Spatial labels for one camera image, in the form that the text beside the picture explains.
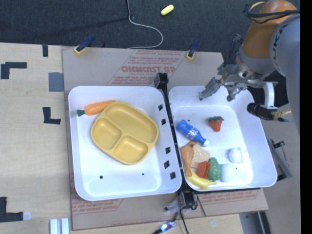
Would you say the yellow banana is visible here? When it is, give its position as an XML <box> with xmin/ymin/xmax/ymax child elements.
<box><xmin>184</xmin><ymin>167</ymin><xmax>217</xmax><ymax>189</ymax></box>

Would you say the green broccoli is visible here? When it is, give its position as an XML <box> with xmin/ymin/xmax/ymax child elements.
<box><xmin>207</xmin><ymin>157</ymin><xmax>222</xmax><ymax>182</ymax></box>

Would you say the black cylinder on white bracket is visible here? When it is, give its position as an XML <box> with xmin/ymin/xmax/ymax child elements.
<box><xmin>246</xmin><ymin>81</ymin><xmax>278</xmax><ymax>121</ymax></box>

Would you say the yellow divided plate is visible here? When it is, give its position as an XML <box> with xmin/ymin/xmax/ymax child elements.
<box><xmin>90</xmin><ymin>101</ymin><xmax>160</xmax><ymax>166</ymax></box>

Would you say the blue bottle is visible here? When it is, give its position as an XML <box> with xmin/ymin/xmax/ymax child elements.
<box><xmin>175</xmin><ymin>119</ymin><xmax>210</xmax><ymax>147</ymax></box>

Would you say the white plastic tray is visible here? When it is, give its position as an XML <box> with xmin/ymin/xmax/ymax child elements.
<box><xmin>168</xmin><ymin>85</ymin><xmax>278</xmax><ymax>192</ymax></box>
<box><xmin>68</xmin><ymin>85</ymin><xmax>183</xmax><ymax>201</ymax></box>

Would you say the white egg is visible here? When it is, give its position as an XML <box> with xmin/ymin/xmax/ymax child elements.
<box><xmin>220</xmin><ymin>163</ymin><xmax>237</xmax><ymax>183</ymax></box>

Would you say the red pizza slice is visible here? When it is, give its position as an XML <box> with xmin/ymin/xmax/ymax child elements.
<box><xmin>196</xmin><ymin>161</ymin><xmax>212</xmax><ymax>179</ymax></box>

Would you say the yellow oval toy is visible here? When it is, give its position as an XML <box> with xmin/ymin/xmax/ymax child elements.
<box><xmin>160</xmin><ymin>4</ymin><xmax>175</xmax><ymax>16</ymax></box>

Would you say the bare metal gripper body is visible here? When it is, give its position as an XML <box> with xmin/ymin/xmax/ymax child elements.
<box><xmin>220</xmin><ymin>62</ymin><xmax>268</xmax><ymax>90</ymax></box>

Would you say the black block with wires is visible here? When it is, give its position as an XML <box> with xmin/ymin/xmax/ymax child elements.
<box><xmin>154</xmin><ymin>72</ymin><xmax>169</xmax><ymax>89</ymax></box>
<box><xmin>177</xmin><ymin>189</ymin><xmax>198</xmax><ymax>211</ymax></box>

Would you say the orange carrot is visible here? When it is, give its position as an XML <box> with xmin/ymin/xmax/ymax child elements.
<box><xmin>77</xmin><ymin>99</ymin><xmax>116</xmax><ymax>117</ymax></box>

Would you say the white crumpled ball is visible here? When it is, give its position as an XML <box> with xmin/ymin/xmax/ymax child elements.
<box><xmin>228</xmin><ymin>147</ymin><xmax>242</xmax><ymax>164</ymax></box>

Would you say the red strawberry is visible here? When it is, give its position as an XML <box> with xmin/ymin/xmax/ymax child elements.
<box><xmin>208</xmin><ymin>116</ymin><xmax>224</xmax><ymax>133</ymax></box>

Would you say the tan bread slice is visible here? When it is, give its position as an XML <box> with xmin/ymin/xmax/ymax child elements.
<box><xmin>190</xmin><ymin>144</ymin><xmax>211</xmax><ymax>169</ymax></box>

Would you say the orange chicken drumstick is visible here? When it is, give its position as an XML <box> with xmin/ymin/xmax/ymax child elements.
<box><xmin>180</xmin><ymin>141</ymin><xmax>197</xmax><ymax>177</ymax></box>

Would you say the thin black rod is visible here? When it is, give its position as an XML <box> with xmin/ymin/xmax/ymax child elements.
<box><xmin>163</xmin><ymin>86</ymin><xmax>190</xmax><ymax>197</ymax></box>

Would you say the brown cardboard board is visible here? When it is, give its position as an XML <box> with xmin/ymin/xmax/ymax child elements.
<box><xmin>61</xmin><ymin>46</ymin><xmax>269</xmax><ymax>231</ymax></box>

